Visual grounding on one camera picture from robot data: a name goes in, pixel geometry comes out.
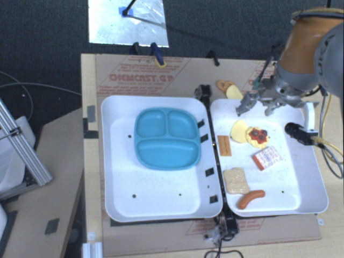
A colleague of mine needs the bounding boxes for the orange wafer biscuit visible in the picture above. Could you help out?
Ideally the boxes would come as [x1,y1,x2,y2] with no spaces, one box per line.
[217,135,233,157]

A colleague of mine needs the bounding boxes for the brown cardboard board red print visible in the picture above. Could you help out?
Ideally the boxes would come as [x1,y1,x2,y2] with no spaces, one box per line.
[95,54,323,258]

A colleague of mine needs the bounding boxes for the thin black rod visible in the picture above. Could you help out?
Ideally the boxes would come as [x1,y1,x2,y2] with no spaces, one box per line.
[203,98,230,218]

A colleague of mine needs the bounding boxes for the brown pretzel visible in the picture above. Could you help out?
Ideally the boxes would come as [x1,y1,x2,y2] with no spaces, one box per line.
[216,80,235,92]

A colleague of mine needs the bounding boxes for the orange sausage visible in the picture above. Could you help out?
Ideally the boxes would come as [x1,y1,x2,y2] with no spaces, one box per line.
[236,189,266,210]

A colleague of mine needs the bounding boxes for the blue divided plate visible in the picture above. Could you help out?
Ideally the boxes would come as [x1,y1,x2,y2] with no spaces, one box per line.
[133,107,202,171]

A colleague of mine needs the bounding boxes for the black cylinder on white bracket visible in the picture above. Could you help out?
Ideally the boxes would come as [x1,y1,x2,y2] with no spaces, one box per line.
[284,102,320,147]

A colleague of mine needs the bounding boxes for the yellow pizza with red sauce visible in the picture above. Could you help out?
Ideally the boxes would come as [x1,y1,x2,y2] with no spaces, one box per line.
[245,126,270,149]

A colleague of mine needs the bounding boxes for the white and orange carton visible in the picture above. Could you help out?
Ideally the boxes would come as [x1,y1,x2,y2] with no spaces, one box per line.
[251,145,284,172]

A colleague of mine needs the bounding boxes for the white plastic tray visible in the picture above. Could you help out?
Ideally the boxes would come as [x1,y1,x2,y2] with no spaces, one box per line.
[101,95,224,223]
[209,98,329,218]

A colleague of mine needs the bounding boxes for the beige bread slice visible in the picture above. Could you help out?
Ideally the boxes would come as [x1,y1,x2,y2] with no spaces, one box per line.
[222,167,251,195]

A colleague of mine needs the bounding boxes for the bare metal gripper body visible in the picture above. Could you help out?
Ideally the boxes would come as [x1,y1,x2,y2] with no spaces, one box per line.
[256,76,319,109]

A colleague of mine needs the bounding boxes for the yellow potato chip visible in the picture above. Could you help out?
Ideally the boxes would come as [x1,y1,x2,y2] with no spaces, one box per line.
[225,85,244,100]
[230,119,249,145]

